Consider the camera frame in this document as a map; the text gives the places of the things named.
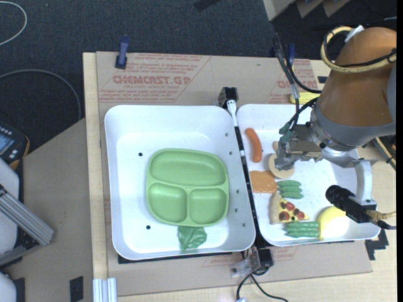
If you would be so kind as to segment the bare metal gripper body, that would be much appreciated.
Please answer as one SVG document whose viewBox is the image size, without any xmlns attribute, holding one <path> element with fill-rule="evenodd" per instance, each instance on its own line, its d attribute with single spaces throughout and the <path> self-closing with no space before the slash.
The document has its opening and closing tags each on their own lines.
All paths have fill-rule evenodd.
<svg viewBox="0 0 403 302">
<path fill-rule="evenodd" d="M 318 124 L 305 123 L 304 125 L 297 125 L 291 137 L 283 146 L 284 161 L 320 161 L 323 159 L 322 152 L 329 142 L 328 135 Z"/>
</svg>

